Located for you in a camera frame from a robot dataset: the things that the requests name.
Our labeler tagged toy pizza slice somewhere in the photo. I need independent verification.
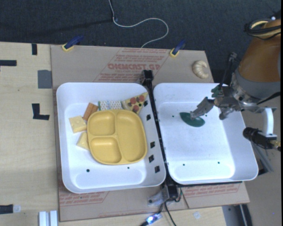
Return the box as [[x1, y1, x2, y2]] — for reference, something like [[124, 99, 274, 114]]
[[120, 91, 149, 115]]

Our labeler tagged black cylinder on white bracket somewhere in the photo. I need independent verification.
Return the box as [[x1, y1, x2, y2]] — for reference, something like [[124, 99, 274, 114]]
[[242, 107, 282, 152]]

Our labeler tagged black block with thin wires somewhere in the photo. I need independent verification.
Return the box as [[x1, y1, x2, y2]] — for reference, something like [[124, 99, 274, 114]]
[[162, 182, 183, 202], [139, 70, 155, 87]]

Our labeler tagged yellow divided plate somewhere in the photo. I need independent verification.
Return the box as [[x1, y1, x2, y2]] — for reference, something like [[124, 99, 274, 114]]
[[86, 109, 148, 166]]

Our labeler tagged yellow cheese wedge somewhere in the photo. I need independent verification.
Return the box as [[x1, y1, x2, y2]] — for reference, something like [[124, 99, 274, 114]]
[[68, 115, 88, 134], [75, 131, 91, 151]]

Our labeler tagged white plastic tray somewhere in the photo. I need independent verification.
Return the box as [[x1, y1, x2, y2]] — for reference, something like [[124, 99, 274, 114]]
[[56, 81, 167, 194], [152, 82, 259, 186]]

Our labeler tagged thin black rod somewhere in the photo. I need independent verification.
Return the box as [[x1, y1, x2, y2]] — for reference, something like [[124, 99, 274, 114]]
[[145, 78, 178, 197]]

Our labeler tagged white dotted cracker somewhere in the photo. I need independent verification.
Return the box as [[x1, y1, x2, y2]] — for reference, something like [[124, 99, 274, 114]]
[[98, 100, 124, 112]]

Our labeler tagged orange biscuit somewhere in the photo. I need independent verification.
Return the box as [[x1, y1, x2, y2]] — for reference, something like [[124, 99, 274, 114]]
[[82, 102, 100, 122]]

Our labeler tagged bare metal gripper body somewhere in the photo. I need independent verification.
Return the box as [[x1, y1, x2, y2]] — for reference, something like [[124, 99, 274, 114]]
[[213, 87, 260, 112]]

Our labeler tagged beige toy croissant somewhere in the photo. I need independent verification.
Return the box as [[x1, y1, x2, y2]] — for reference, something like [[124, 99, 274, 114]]
[[191, 60, 209, 80]]

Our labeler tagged brown cardboard board red print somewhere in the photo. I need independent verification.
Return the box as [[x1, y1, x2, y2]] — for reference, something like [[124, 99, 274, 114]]
[[50, 44, 250, 222]]

